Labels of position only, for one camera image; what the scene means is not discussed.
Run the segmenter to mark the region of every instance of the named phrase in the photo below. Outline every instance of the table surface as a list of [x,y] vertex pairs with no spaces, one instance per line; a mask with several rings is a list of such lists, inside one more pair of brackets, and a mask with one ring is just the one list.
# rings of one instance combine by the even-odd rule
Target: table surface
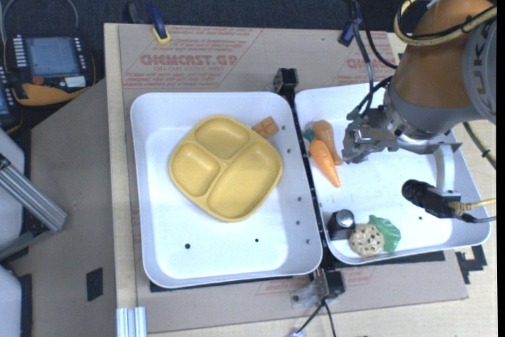
[[[118,28],[120,24],[105,24],[105,51],[107,76],[107,103],[110,138],[110,165],[112,204],[114,216],[114,260],[118,308],[137,306],[135,265],[132,245],[132,225],[129,207],[129,183],[125,146],[125,120],[122,102],[122,73]],[[489,122],[475,122],[481,138],[493,151],[496,150],[496,126]],[[496,196],[496,172],[475,148],[461,125],[454,128],[462,140],[463,155],[483,199]],[[488,208],[489,215],[496,207]],[[469,298],[463,301],[438,302],[374,309],[354,313],[334,314],[333,320],[339,337],[387,335],[412,336],[476,336],[498,335],[497,315],[497,260],[496,222],[492,223],[490,238],[483,244],[488,265],[483,271],[470,275],[467,286]],[[462,250],[467,259],[473,258],[471,249]],[[150,334],[158,337],[185,336],[288,336],[299,328],[306,317],[251,324],[238,324],[190,331],[172,331]],[[317,316],[305,329],[307,336],[331,335],[327,315]]]

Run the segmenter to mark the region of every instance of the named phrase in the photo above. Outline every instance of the white tray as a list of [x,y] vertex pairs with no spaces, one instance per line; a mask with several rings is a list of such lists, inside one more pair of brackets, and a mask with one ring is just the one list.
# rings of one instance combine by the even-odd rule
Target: white tray
[[[269,92],[148,93],[131,107],[144,269],[169,289],[308,274],[322,258],[320,234],[288,103]],[[214,114],[253,126],[271,115],[269,141],[282,177],[265,202],[237,223],[212,218],[171,181],[171,152]]]
[[[342,149],[346,115],[352,111],[368,92],[368,84],[354,84],[333,88],[305,90],[297,94],[295,102],[302,130],[310,122],[329,121],[335,132],[337,149]],[[383,101],[383,92],[374,95],[377,106]],[[440,140],[454,141],[451,133]],[[317,199],[326,225],[332,212],[347,208],[354,213],[356,223],[367,223],[370,215],[389,219],[400,229],[402,239],[393,253],[381,253],[363,258],[353,252],[348,241],[332,241],[325,231],[331,253],[347,264],[365,264],[373,261],[427,253],[463,246],[478,245],[489,236],[489,223],[464,223],[457,219],[438,219],[413,205],[402,196],[402,185],[409,179],[436,184],[436,165],[431,155],[412,152],[372,153],[359,164],[337,167],[342,187],[336,189],[310,162]],[[455,154],[455,189],[462,194],[462,202],[480,200],[462,153]],[[474,211],[477,217],[487,217],[484,208]]]

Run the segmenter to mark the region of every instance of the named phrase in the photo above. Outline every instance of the yellow divided dish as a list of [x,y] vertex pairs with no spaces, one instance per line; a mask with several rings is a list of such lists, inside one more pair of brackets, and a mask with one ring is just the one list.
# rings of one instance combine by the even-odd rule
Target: yellow divided dish
[[226,115],[204,119],[170,157],[174,184],[208,214],[227,222],[251,215],[275,188],[282,159],[270,142]]

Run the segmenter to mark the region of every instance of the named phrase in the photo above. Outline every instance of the blue clamp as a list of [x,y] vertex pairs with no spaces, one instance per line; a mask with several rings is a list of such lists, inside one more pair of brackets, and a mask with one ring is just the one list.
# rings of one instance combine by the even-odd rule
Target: blue clamp
[[170,41],[170,34],[165,28],[163,19],[158,9],[156,9],[151,3],[147,5],[147,10],[152,19],[152,33],[155,35],[156,40],[160,45],[165,45]]

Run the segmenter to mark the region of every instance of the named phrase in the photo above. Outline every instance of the orange carrot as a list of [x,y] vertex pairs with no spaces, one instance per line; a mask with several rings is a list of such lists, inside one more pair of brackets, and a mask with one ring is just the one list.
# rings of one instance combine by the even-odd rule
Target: orange carrot
[[333,162],[340,166],[344,163],[339,153],[337,152],[337,148],[335,147],[335,138],[333,134],[333,126],[328,121],[320,120],[316,121],[312,124],[312,131],[314,132],[314,137],[316,139],[322,140],[328,149],[330,149],[331,157],[333,158]]
[[309,144],[309,152],[317,166],[328,177],[331,183],[335,187],[340,187],[340,178],[328,146],[323,141],[315,139]]

